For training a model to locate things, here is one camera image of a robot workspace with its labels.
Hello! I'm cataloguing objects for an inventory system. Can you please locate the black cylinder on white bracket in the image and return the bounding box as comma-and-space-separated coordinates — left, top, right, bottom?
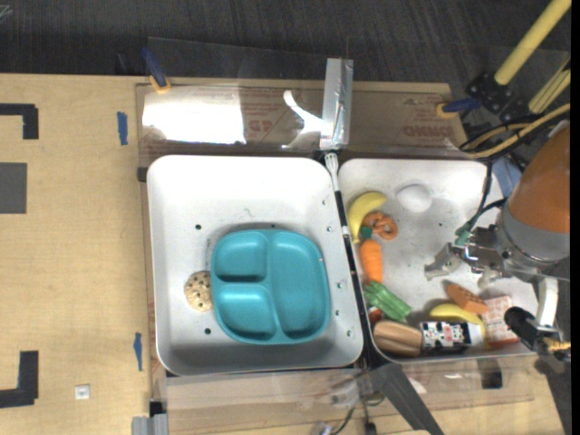
503, 276, 571, 363

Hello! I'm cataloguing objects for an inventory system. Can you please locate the brown bread roll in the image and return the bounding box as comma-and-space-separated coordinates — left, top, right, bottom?
372, 319, 424, 359

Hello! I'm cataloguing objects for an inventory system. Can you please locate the orange and white packet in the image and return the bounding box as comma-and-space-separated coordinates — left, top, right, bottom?
479, 295, 520, 349

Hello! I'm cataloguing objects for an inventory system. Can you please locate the yellow banana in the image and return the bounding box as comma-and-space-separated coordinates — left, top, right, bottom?
346, 190, 389, 246
428, 303, 491, 349

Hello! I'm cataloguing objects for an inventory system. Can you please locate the white plastic tray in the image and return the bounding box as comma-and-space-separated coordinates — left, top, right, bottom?
145, 154, 365, 377
337, 158, 541, 364

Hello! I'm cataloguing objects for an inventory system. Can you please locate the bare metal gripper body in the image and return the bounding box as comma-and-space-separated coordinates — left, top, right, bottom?
460, 224, 514, 276

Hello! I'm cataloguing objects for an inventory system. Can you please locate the white cow print carton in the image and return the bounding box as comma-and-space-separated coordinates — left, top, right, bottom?
419, 320, 486, 353

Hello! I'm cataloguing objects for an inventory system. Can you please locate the orange pretzel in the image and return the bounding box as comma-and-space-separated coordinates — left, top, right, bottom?
362, 210, 400, 243

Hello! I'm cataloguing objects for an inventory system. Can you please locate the blue divided plate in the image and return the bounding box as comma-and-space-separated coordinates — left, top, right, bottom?
210, 228, 332, 346

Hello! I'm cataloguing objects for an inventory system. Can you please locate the beige chocolate chip biscuit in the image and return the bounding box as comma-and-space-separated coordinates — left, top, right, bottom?
183, 270, 215, 314

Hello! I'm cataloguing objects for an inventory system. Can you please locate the orange carrot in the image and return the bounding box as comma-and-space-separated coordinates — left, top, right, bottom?
358, 227, 385, 285

